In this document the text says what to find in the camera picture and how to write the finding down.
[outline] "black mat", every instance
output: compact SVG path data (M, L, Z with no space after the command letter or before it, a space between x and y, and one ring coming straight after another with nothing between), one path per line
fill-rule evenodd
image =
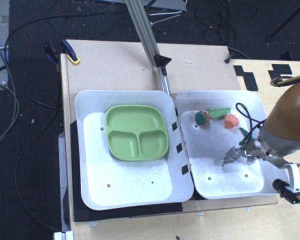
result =
M290 51L294 60L300 60L300 12L269 43L265 41L299 6L300 0L189 0L187 13L155 24L153 31L158 43L227 45L256 60L282 59L281 54ZM147 12L162 10L149 8ZM59 51L63 39L139 41L125 5L99 1L10 0L9 31L48 15L63 16L37 21L13 34L9 64L18 85L30 97L52 107L57 103L60 74L45 54L49 41ZM166 17L153 16L151 20ZM233 57L245 58L240 53ZM55 111L34 103L20 90L17 95L17 124L0 144L0 239L52 239L53 230L35 221L22 206L14 179L18 157ZM0 133L10 123L12 104L11 95L0 91ZM59 113L26 150L17 172L17 184L31 214L56 229L61 228L58 135L62 130Z

